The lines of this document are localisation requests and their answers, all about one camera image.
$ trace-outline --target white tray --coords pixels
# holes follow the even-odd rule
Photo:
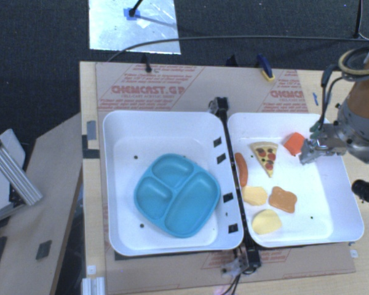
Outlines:
[[[228,250],[243,239],[234,179],[221,121],[207,112],[114,111],[103,121],[108,190],[109,239],[126,256]],[[210,219],[193,237],[176,238],[149,222],[136,208],[138,180],[159,156],[186,156],[211,173],[221,188]],[[217,157],[226,157],[217,164]],[[223,202],[226,194],[232,199]],[[237,231],[229,233],[230,226]]]
[[[268,193],[274,186],[296,194],[293,214],[268,204],[251,206],[244,203],[250,235],[259,245],[268,248],[351,242],[363,234],[363,222],[351,191],[341,157],[320,157],[302,165],[283,146],[293,132],[309,137],[309,128],[318,120],[315,114],[237,113],[229,118],[228,127],[234,152],[245,157],[248,185],[262,186]],[[258,163],[249,144],[271,141],[279,145],[274,173],[270,178]],[[258,235],[252,219],[261,210],[271,208],[280,217],[282,227],[270,234]]]

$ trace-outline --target toy food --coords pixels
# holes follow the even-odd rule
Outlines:
[[[294,213],[296,201],[295,194],[280,187],[273,187],[272,194],[269,196],[270,205],[289,213]]]
[[[263,210],[256,214],[252,222],[253,230],[259,235],[274,232],[281,227],[282,221],[280,220],[279,215],[270,209]]]
[[[248,178],[247,164],[241,153],[235,153],[234,157],[239,170],[239,184],[241,187],[244,187],[247,184]]]
[[[244,201],[251,205],[263,205],[268,199],[268,194],[262,187],[246,186],[242,189]]]
[[[268,176],[272,177],[277,144],[273,142],[255,142],[250,145],[250,149],[252,149]]]
[[[298,132],[294,132],[291,137],[284,143],[284,147],[288,149],[292,156],[296,156],[301,152],[304,136]]]

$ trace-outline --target metal sheet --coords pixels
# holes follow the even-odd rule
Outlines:
[[[138,0],[89,0],[90,48],[123,50],[141,42],[178,37],[173,0],[144,0],[140,15],[128,19],[125,9]],[[154,44],[135,52],[180,54],[179,42]]]

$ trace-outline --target blue divided plate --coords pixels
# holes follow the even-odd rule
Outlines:
[[[156,159],[134,192],[135,206],[148,220],[181,238],[201,230],[219,198],[220,186],[216,179],[177,154]]]

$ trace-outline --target toy pizza slice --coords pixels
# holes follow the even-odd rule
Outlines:
[[[250,145],[253,153],[265,169],[269,177],[272,177],[276,161],[277,144],[273,142],[255,142]]]

